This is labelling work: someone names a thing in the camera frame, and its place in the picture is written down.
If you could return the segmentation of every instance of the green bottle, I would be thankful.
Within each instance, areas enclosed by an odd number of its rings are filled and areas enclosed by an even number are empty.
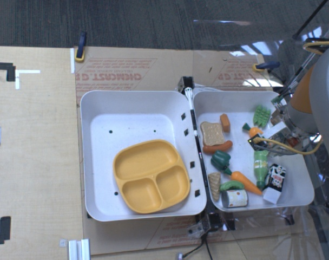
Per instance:
[[[256,186],[262,191],[265,187],[265,178],[268,174],[268,151],[260,150],[254,152],[253,170],[257,178]]]

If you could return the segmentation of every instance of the yellow plate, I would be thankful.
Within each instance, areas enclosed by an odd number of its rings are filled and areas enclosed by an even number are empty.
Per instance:
[[[126,204],[137,213],[153,213],[183,201],[190,190],[185,165],[176,148],[151,140],[118,152],[113,173]]]

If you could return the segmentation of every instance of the tin can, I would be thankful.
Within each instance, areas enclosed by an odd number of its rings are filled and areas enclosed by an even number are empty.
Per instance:
[[[227,190],[221,192],[224,208],[243,207],[248,204],[248,195],[245,190]]]

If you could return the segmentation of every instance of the black tape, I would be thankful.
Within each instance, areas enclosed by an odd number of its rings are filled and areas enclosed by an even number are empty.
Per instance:
[[[15,67],[12,63],[0,63],[0,70],[7,70],[6,80],[8,82],[15,82]]]
[[[0,219],[0,245],[11,237],[11,217],[2,217]]]

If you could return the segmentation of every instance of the cucumber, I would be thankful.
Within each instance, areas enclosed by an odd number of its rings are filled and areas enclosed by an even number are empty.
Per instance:
[[[230,180],[220,185],[220,192],[227,190],[242,190],[244,184],[236,180]]]

